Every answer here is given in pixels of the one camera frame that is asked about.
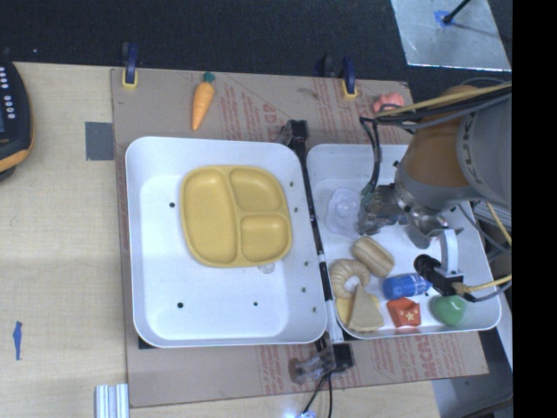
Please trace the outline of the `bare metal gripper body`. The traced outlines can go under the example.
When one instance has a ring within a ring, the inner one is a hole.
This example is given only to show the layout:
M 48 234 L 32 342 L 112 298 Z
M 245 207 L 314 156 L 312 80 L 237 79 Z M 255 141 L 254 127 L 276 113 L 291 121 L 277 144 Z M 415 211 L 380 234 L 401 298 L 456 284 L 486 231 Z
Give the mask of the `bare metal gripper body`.
M 449 227 L 440 211 L 423 206 L 406 189 L 394 183 L 376 186 L 368 183 L 360 194 L 357 223 L 360 235 L 374 235 L 383 226 L 399 224 L 411 226 L 428 237 Z

